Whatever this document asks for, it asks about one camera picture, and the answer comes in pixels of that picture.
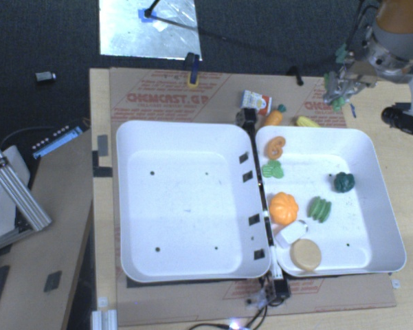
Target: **tan table surface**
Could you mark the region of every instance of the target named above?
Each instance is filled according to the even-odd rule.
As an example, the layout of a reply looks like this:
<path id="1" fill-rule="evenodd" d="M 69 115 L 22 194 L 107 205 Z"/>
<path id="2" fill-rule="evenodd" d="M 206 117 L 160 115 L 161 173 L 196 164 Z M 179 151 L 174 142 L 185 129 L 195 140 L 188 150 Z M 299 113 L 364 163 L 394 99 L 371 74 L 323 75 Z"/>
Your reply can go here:
<path id="1" fill-rule="evenodd" d="M 107 70 L 91 70 L 93 150 L 97 148 L 98 133 L 109 130 L 109 74 Z M 384 309 L 338 311 L 287 316 L 268 316 L 262 330 L 273 329 L 413 329 L 413 136 L 398 129 L 390 129 L 381 121 L 381 111 L 395 102 L 409 102 L 407 85 L 393 85 L 380 82 L 374 89 L 367 89 L 353 98 L 357 118 L 351 115 L 349 107 L 344 114 L 348 127 L 367 133 L 375 146 L 377 157 L 386 182 L 392 207 L 405 244 L 408 260 L 406 266 L 392 278 L 400 281 L 396 289 L 397 306 Z M 100 158 L 100 165 L 110 162 L 110 154 Z M 101 192 L 109 186 L 109 179 L 97 179 L 95 189 Z M 108 298 L 108 307 L 115 309 L 116 287 L 113 255 L 113 199 L 111 191 L 95 199 L 96 270 L 97 296 Z M 194 323 L 160 324 L 136 327 L 122 327 L 122 330 L 155 329 L 182 330 Z"/>
<path id="2" fill-rule="evenodd" d="M 0 256 L 0 330 L 66 329 L 91 227 L 90 131 L 41 158 L 32 194 L 52 224 Z M 57 289 L 44 292 L 48 275 Z"/>

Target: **black connector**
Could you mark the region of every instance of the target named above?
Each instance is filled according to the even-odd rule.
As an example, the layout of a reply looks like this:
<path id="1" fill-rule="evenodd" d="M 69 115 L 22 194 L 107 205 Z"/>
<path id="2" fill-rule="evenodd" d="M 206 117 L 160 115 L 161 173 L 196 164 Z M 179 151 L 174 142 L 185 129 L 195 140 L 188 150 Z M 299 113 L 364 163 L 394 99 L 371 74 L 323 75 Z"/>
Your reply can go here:
<path id="1" fill-rule="evenodd" d="M 290 67 L 289 71 L 287 71 L 286 76 L 295 76 L 296 77 L 296 84 L 299 86 L 304 85 L 304 81 L 302 80 L 301 74 L 299 69 L 296 66 Z"/>
<path id="2" fill-rule="evenodd" d="M 288 297 L 290 297 L 291 294 L 289 282 L 286 278 L 282 280 L 274 280 L 274 287 L 276 298 L 270 302 L 272 307 L 274 307 L 275 305 L 280 305 L 282 302 L 288 299 Z"/>
<path id="3" fill-rule="evenodd" d="M 235 124 L 239 127 L 243 127 L 245 130 L 248 127 L 255 126 L 256 121 L 256 110 L 247 107 L 241 109 L 235 117 Z"/>
<path id="4" fill-rule="evenodd" d="M 404 111 L 410 108 L 410 103 L 396 103 L 382 111 L 381 119 L 390 127 L 396 127 L 403 132 L 413 135 L 413 116 Z"/>
<path id="5" fill-rule="evenodd" d="M 54 82 L 56 80 L 56 74 L 50 71 L 39 72 L 35 74 L 37 83 Z"/>

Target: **silver metal plate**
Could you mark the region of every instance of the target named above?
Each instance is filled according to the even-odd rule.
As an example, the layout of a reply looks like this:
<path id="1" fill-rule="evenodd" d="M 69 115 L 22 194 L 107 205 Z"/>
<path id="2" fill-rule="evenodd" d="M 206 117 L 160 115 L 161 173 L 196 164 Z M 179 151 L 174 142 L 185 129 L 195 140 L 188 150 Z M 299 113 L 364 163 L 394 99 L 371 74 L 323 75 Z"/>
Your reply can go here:
<path id="1" fill-rule="evenodd" d="M 194 0 L 161 0 L 151 19 L 139 11 L 154 0 L 99 2 L 102 55 L 184 60 L 192 52 L 201 57 Z"/>

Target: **wire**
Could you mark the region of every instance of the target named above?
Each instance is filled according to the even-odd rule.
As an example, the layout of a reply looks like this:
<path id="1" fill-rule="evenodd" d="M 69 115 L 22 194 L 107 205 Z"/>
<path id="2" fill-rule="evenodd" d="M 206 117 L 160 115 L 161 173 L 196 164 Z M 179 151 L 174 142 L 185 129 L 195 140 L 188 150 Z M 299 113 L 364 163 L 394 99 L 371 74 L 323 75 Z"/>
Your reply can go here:
<path id="1" fill-rule="evenodd" d="M 378 10 L 378 7 L 377 7 L 377 6 L 374 6 L 374 5 L 368 5 L 368 6 L 366 6 L 366 7 L 364 8 L 364 10 L 361 12 L 359 18 L 357 19 L 357 27 L 360 27 L 360 25 L 361 25 L 361 23 L 362 23 L 362 20 L 363 20 L 364 17 L 365 17 L 366 12 L 367 12 L 369 9 L 371 9 L 371 8 L 374 9 L 374 10 Z"/>
<path id="2" fill-rule="evenodd" d="M 48 131 L 54 129 L 52 126 L 36 126 L 36 127 L 26 127 L 24 129 L 19 129 L 16 130 L 10 134 L 8 134 L 6 137 L 3 138 L 3 140 L 0 142 L 0 149 L 3 150 L 3 147 L 5 143 L 12 137 L 24 133 L 24 132 L 32 132 L 32 131 Z"/>
<path id="3" fill-rule="evenodd" d="M 217 329 L 224 329 L 224 330 L 229 330 L 229 325 L 224 325 L 224 324 L 214 324 L 212 322 L 202 322 L 201 324 L 194 325 L 193 327 L 190 327 L 188 330 L 194 330 L 199 327 L 215 327 Z"/>
<path id="4" fill-rule="evenodd" d="M 258 323 L 258 325 L 256 327 L 254 327 L 252 330 L 257 330 L 261 327 L 261 325 L 263 325 L 263 322 L 266 319 L 266 315 L 267 315 L 267 308 L 269 308 L 269 306 L 264 307 L 264 313 L 263 316 L 261 317 L 260 322 Z"/>
<path id="5" fill-rule="evenodd" d="M 247 328 L 250 328 L 252 326 L 252 324 L 255 322 L 255 320 L 258 319 L 258 317 L 260 316 L 260 314 L 267 308 L 267 306 L 261 308 L 256 314 L 255 316 L 244 326 Z"/>
<path id="6" fill-rule="evenodd" d="M 357 28 L 359 27 L 359 21 L 361 20 L 361 10 L 362 10 L 362 5 L 364 4 L 364 2 L 365 2 L 365 0 L 359 0 L 359 5 L 357 6 L 356 13 L 355 13 L 355 18 L 354 18 L 355 22 L 354 22 L 353 28 L 352 28 L 352 30 L 351 30 L 350 34 L 348 35 L 348 38 L 345 42 L 347 50 L 350 48 L 350 44 L 353 41 L 353 37 L 356 34 Z"/>

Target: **blue tape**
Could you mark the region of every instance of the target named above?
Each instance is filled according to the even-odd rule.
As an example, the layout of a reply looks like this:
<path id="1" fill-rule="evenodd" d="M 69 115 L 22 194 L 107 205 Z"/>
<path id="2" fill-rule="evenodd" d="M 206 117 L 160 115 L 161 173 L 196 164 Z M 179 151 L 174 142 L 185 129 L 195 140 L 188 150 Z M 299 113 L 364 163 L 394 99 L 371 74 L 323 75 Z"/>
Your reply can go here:
<path id="1" fill-rule="evenodd" d="M 190 83 L 195 85 L 197 83 L 197 76 L 199 73 L 199 66 L 200 66 L 200 56 L 195 54 L 194 55 L 194 62 L 192 63 L 191 67 L 191 78 Z"/>
<path id="2" fill-rule="evenodd" d="M 350 103 L 350 108 L 351 108 L 351 113 L 353 114 L 353 117 L 356 118 L 356 108 L 355 108 L 355 106 Z"/>
<path id="3" fill-rule="evenodd" d="M 139 16 L 140 20 L 144 23 L 153 22 L 154 19 L 152 17 L 157 17 L 156 11 L 151 12 L 152 17 L 148 18 L 148 17 L 145 17 L 145 10 L 147 10 L 147 9 L 146 8 L 141 8 L 137 11 L 137 15 Z"/>

